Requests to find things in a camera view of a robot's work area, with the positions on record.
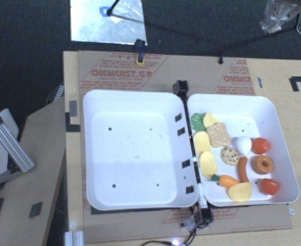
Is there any brown cardboard board red print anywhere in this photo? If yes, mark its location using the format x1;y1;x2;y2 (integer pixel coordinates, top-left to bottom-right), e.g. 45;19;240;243
77;50;293;243

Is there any tan square biscuit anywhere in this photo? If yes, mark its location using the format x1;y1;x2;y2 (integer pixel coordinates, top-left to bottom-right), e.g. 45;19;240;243
206;122;231;149

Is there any white egg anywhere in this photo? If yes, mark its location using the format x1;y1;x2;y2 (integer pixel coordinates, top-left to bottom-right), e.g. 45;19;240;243
235;136;253;156

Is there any yellow potato chip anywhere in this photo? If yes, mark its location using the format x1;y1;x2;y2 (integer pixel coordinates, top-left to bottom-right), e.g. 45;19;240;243
193;131;212;156
203;112;219;129
227;182;253;202
199;151;218;179

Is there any green lettuce leaf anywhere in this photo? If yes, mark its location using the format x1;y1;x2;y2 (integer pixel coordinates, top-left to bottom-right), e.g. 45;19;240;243
190;112;208;133

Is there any brown sausage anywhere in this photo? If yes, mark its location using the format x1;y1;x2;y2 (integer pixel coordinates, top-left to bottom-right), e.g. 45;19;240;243
237;156;250;183

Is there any round chocolate chip cookie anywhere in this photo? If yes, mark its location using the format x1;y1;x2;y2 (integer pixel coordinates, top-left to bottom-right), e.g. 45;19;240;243
220;146;240;167

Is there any brown doughnut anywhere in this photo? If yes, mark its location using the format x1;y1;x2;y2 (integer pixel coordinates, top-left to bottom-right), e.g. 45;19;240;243
253;154;274;175

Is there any white plastic tray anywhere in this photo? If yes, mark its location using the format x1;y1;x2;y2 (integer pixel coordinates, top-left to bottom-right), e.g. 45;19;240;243
187;93;300;208
83;89;200;211

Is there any red tomato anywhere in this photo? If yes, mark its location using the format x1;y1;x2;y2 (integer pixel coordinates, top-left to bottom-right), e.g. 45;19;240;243
251;137;271;155

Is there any thin black and white rod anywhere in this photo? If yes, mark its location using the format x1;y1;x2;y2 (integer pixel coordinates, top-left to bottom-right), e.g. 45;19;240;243
180;93;205;208

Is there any orange carrot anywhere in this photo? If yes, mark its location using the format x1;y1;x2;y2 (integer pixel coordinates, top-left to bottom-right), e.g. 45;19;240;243
211;174;241;189

